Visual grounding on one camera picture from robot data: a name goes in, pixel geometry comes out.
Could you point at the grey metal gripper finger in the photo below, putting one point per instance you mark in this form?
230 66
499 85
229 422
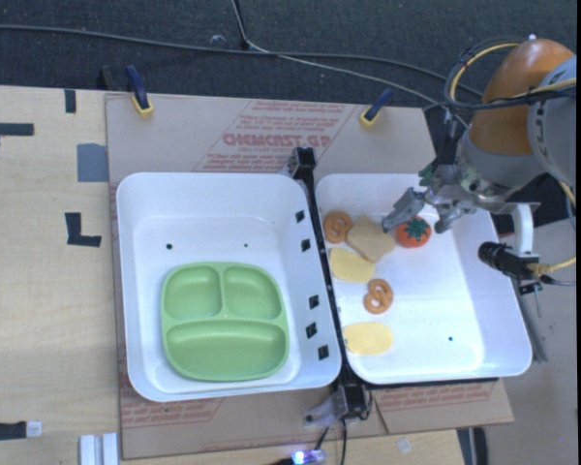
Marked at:
402 210
446 218

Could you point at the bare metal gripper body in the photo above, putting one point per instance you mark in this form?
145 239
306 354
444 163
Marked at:
460 189

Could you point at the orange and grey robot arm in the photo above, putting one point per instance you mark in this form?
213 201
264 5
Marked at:
518 114

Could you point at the orange tomato with green top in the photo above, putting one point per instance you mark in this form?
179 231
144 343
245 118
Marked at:
414 233

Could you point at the tan bread slice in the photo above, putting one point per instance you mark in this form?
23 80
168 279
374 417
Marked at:
370 239

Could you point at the orange pretzel biscuit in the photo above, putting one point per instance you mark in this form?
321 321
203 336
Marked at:
338 226
378 296

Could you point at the yellow oval chip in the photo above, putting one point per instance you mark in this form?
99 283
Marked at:
351 265
368 338

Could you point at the white plastic tray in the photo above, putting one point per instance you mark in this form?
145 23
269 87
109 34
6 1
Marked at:
431 308
213 221

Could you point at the thin black rod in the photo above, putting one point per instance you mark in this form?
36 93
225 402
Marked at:
322 259

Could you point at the green divided plate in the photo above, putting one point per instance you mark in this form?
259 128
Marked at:
225 321

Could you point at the brown cardboard board red print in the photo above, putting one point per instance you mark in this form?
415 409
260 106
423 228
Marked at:
184 133

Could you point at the black cylinder on white bracket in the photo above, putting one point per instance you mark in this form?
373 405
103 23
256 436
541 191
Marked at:
510 255

